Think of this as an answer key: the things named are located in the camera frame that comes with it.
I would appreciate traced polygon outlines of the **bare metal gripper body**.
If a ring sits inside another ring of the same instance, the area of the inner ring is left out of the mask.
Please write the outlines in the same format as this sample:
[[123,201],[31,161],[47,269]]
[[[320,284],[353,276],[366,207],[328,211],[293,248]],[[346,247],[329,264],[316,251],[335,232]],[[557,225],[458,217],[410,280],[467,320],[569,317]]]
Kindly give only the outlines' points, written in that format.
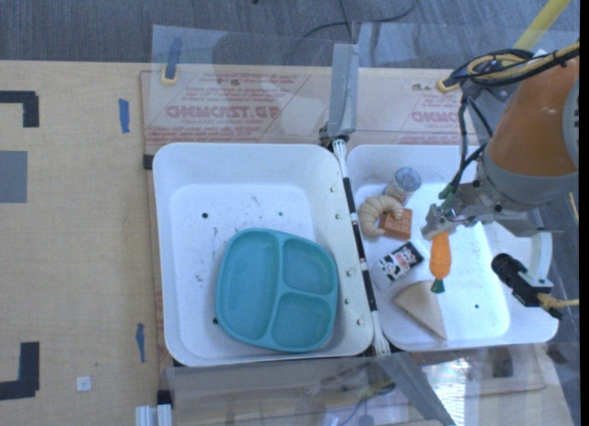
[[547,231],[535,205],[501,194],[489,181],[458,185],[445,198],[445,216],[464,226],[497,223],[518,237],[531,237]]

